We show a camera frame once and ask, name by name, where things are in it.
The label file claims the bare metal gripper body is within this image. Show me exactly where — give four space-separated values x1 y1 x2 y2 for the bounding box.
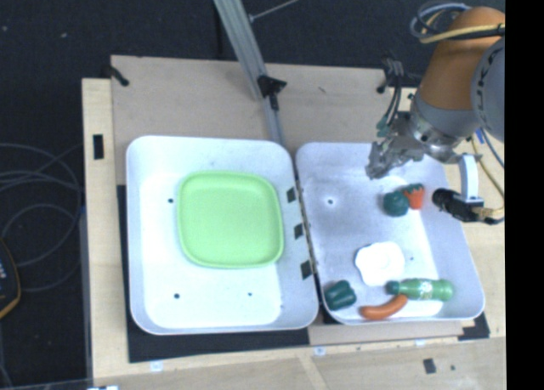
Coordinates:
381 113 463 165

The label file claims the red toy strawberry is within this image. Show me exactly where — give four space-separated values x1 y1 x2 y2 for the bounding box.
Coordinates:
403 183 426 211

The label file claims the dark green toy pepper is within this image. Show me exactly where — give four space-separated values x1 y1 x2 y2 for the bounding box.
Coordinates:
383 189 411 218
324 280 357 311

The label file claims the white plastic tray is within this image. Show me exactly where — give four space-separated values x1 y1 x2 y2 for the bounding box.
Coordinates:
294 141 487 327
125 134 320 336

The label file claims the white toy fried egg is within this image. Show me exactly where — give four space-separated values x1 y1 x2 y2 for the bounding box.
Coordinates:
354 241 406 287

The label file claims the green bottle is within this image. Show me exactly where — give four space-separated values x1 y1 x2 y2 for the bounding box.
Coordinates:
385 278 455 303

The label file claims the orange toy sausage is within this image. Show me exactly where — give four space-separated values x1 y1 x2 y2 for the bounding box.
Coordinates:
359 293 410 321

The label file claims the green plate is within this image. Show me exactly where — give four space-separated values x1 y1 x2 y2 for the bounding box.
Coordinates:
176 170 286 269

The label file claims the brown cardboard board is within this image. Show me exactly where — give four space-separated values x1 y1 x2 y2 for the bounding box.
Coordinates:
110 54 467 346

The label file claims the black cylinder on white bracket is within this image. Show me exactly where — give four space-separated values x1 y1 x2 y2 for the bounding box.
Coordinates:
431 153 486 223

